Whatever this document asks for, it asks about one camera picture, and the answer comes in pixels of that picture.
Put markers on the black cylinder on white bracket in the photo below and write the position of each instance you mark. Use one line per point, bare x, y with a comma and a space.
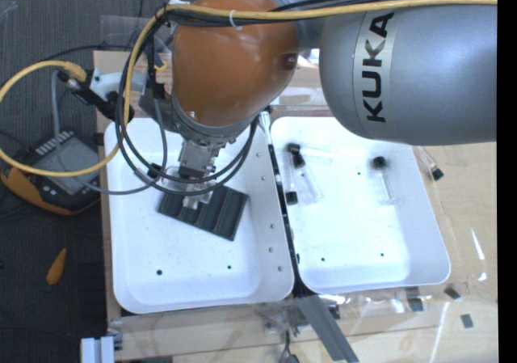
101, 90

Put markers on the white plastic tray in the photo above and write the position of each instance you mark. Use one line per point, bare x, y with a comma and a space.
355, 240
182, 264

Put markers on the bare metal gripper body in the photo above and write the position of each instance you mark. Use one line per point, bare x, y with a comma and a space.
198, 157

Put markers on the orange carrot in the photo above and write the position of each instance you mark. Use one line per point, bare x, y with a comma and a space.
56, 266

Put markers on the pale wood board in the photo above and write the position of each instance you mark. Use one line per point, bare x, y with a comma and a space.
460, 208

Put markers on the black ribbed rack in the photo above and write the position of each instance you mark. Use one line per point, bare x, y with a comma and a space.
220, 214

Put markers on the clear vial with black cap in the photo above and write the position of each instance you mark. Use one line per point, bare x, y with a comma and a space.
311, 151
177, 179
435, 172
291, 196
383, 179
309, 185

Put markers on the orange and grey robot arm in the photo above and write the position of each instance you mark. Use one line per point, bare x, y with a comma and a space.
424, 70

